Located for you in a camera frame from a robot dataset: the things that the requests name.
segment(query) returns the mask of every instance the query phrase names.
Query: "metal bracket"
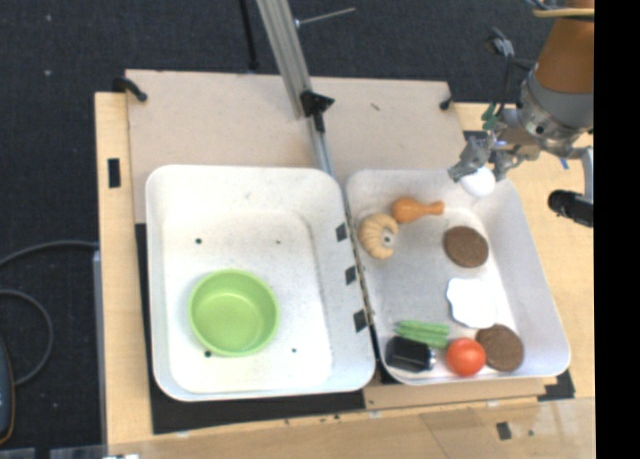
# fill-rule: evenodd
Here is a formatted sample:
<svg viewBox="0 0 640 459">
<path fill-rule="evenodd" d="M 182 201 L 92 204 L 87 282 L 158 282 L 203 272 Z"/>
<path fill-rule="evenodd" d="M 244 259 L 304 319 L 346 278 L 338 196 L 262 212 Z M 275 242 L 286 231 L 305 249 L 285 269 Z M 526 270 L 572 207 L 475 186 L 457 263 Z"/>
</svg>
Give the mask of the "metal bracket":
<svg viewBox="0 0 640 459">
<path fill-rule="evenodd" d="M 460 161 L 448 169 L 449 176 L 454 182 L 459 182 L 463 176 L 475 173 L 489 160 L 489 148 L 487 141 L 475 136 L 469 136 L 467 144 L 462 153 Z"/>
<path fill-rule="evenodd" d="M 335 100 L 328 96 L 322 96 L 313 91 L 304 91 L 300 95 L 304 115 L 309 118 L 313 117 L 313 124 L 318 132 L 325 132 L 324 119 L 322 114 L 333 105 Z"/>
</svg>

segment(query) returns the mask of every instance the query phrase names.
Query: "lime green bowl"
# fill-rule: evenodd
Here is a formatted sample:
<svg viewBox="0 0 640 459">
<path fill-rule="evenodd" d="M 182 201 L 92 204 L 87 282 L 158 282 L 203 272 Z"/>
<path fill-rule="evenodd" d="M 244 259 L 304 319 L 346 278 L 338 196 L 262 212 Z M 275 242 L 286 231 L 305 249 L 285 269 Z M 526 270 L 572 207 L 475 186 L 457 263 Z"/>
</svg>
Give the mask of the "lime green bowl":
<svg viewBox="0 0 640 459">
<path fill-rule="evenodd" d="M 259 351 L 273 339 L 279 321 L 271 288 L 242 270 L 206 275 L 189 298 L 191 329 L 208 350 L 222 356 Z"/>
</svg>

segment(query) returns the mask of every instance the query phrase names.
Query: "black remote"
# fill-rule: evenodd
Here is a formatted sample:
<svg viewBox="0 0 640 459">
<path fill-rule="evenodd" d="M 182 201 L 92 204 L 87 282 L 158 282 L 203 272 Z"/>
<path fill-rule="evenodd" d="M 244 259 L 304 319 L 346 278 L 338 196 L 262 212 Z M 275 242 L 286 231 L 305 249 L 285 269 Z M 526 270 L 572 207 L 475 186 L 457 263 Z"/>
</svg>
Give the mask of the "black remote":
<svg viewBox="0 0 640 459">
<path fill-rule="evenodd" d="M 15 399 L 13 393 L 13 375 L 9 354 L 0 336 L 0 444 L 11 437 Z"/>
</svg>

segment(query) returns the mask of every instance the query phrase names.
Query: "brown cookie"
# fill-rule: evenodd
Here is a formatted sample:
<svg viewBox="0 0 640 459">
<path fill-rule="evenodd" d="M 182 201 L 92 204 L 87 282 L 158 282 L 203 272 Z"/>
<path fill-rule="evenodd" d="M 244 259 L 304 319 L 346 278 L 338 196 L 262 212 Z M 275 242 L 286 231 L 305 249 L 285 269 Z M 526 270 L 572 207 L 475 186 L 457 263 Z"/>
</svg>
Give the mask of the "brown cookie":
<svg viewBox="0 0 640 459">
<path fill-rule="evenodd" d="M 495 324 L 476 333 L 476 341 L 487 353 L 487 365 L 500 372 L 512 372 L 524 360 L 520 337 L 507 326 Z"/>
<path fill-rule="evenodd" d="M 444 250 L 461 267 L 479 267 L 489 257 L 489 243 L 469 226 L 454 226 L 444 233 Z"/>
</svg>

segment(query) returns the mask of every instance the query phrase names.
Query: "red tomato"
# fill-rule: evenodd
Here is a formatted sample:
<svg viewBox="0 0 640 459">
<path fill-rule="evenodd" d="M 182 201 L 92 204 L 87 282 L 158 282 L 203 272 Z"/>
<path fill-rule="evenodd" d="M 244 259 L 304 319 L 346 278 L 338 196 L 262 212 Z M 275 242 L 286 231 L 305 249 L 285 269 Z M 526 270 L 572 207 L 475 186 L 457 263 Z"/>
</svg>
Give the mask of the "red tomato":
<svg viewBox="0 0 640 459">
<path fill-rule="evenodd" d="M 480 371 L 487 361 L 484 347 L 472 338 L 458 338 L 449 344 L 447 365 L 456 374 L 468 377 Z"/>
</svg>

